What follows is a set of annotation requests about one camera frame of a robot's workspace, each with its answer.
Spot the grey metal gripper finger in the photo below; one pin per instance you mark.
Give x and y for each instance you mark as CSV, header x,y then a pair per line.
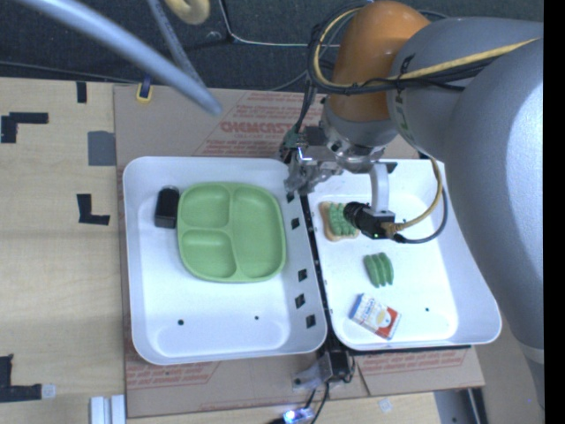
x,y
295,183
317,181

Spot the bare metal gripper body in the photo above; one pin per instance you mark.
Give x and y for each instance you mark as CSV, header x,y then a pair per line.
x,y
324,155

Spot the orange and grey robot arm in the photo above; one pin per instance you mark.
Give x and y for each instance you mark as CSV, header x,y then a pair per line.
x,y
485,148

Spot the toast with green topping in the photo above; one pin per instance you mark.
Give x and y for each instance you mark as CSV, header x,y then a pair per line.
x,y
333,228

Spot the green divided plate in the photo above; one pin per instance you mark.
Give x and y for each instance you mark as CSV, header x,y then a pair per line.
x,y
238,236

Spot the green pea pods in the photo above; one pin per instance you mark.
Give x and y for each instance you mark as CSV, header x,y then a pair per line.
x,y
378,270

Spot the brown cardboard board, red print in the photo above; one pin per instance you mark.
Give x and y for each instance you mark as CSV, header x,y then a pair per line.
x,y
176,126

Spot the small black box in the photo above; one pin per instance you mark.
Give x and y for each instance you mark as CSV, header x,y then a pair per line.
x,y
166,208

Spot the white plastic tray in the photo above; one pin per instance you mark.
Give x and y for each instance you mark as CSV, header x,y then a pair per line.
x,y
419,281
220,316

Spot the white, blue and red carton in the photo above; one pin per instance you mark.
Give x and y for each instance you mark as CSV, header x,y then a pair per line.
x,y
375,316

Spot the black cylinder on white bracket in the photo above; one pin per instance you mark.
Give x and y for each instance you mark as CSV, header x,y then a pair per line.
x,y
368,221

